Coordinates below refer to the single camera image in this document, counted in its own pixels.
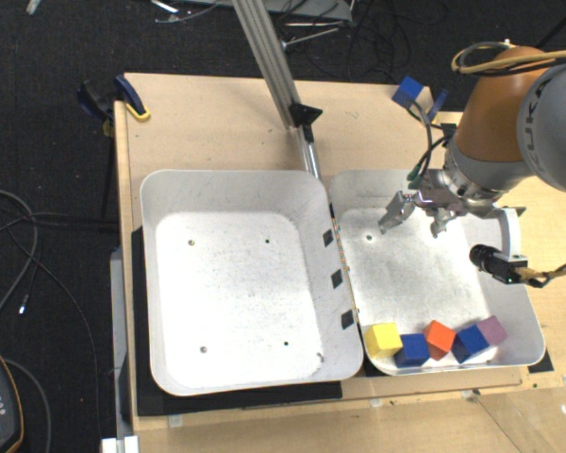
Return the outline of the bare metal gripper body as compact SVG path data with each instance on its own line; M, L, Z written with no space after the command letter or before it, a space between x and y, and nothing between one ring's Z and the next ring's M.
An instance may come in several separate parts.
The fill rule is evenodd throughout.
M415 204L431 211L449 211L456 215L486 216L501 193L481 187L461 171L450 168L428 169L411 181Z

